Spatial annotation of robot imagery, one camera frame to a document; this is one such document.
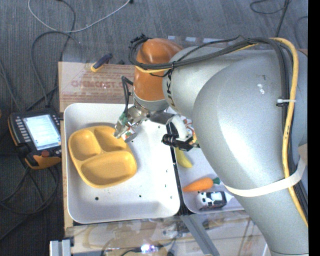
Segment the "white strap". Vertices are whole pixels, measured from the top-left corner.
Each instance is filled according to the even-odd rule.
[[[297,184],[306,169],[306,163],[300,158],[296,171],[287,178],[281,179],[269,185],[252,188],[252,189],[236,189],[225,185],[225,187],[233,194],[242,197],[258,197],[279,190],[284,190]]]

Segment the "orange carrot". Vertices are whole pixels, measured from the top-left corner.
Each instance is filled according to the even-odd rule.
[[[182,189],[182,191],[183,192],[203,191],[203,190],[208,190],[212,188],[213,185],[214,185],[214,181],[209,177],[205,177],[205,178],[198,179],[190,183],[189,185],[185,186]]]

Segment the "handheld controller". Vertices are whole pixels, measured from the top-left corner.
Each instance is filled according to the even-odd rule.
[[[61,162],[60,121],[53,109],[11,113],[8,125],[19,154],[30,168],[41,170]]]

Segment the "button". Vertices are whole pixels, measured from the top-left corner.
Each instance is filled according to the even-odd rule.
[[[47,157],[50,156],[50,153],[49,153],[48,150],[43,150],[43,151],[41,152],[41,156],[42,156],[43,158],[47,158]]]

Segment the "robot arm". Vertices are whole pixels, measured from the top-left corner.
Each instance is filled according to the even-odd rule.
[[[259,38],[257,42],[266,41]],[[219,178],[234,191],[249,194],[295,172],[298,147],[308,137],[307,56],[291,55],[286,46],[280,51],[242,49],[251,44],[235,43],[231,52],[214,47],[176,48],[172,67],[162,79],[161,97],[136,97],[146,113],[171,107],[191,119],[199,146]],[[293,121],[288,122],[290,114]],[[262,195],[234,195],[259,227],[272,256],[309,255],[306,170],[302,180]]]

